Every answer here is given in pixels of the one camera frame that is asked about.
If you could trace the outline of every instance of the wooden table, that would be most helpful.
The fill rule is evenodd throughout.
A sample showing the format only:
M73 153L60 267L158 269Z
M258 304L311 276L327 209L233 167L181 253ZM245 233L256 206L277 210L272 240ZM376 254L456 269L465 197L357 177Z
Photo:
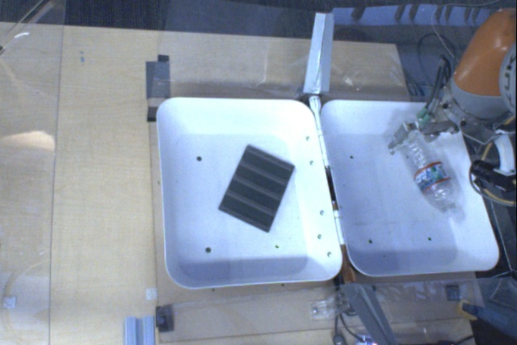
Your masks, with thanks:
M180 289L164 273L162 234L155 233L160 229L155 223L159 187L154 182L156 159L151 163L156 158L154 125L146 122L145 62L165 53L171 69L185 74L202 69L204 76L224 81L264 74L267 68L269 79L288 83L285 76L303 73L309 41L94 27L65 27L62 39L53 213L48 217L52 250L44 255L50 265L50 341L116 345L123 343L127 316L153 314L158 301L200 301L213 294ZM40 39L42 50L50 40L51 35ZM354 96L388 91L395 99L407 97L393 45L336 42L333 73L333 82ZM19 189L10 189L11 198L17 193ZM17 231L31 233L30 227ZM41 240L35 239L27 237L26 243L36 248ZM258 309L258 315L266 312ZM409 332L416 326L434 326L440 338L470 332L466 320L458 318L401 322L398 329ZM327 344L333 321L304 332L246 337L235 337L235 326L220 328L232 338L213 335L188 343Z

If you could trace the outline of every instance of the striped black object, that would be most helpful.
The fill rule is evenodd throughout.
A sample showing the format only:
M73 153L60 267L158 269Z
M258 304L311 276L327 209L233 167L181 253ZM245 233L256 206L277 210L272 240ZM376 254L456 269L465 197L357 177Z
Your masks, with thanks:
M246 147L219 209L269 232L294 165Z

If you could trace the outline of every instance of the white cable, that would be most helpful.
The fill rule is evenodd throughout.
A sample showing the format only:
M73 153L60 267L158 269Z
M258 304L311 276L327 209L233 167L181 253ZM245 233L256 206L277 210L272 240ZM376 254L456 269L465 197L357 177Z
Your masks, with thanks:
M442 39L442 36L439 35L438 31L436 30L436 26L434 24L434 21L435 21L435 16L436 16L436 12L438 11L438 9L440 7L447 7L447 6L462 6L462 7L482 7L482 6L489 6L489 5L493 5L494 3L497 3L497 2L500 2L502 0L492 0L490 2L486 2L486 3L478 3L478 4L468 4L468 3L447 3L445 5L439 5L438 7L436 7L435 11L432 13L431 15L431 27L433 29L433 32L435 33L436 37L438 37L439 41L441 42L441 44L443 45L443 47L447 50L447 52L449 53L449 55L451 55L452 59L454 59L454 61L458 62L458 60L456 59L456 57L454 56L454 53L451 52L451 49L449 49L447 47L447 45L445 44L445 42L443 41Z

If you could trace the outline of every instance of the bottle label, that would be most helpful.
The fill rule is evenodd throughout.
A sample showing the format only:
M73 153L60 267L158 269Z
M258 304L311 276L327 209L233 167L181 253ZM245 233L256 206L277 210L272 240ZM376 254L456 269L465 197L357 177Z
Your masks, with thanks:
M425 192L429 190L431 186L450 179L440 161L428 164L414 173L414 181L417 183L421 192Z

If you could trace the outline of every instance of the plastic bottle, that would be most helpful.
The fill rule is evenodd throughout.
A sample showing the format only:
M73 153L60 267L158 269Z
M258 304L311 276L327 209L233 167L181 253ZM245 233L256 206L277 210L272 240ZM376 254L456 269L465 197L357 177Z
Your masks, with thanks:
M455 194L451 177L443 168L443 163L422 138L419 131L411 131L402 153L414 168L414 181L426 200L446 212L454 208Z

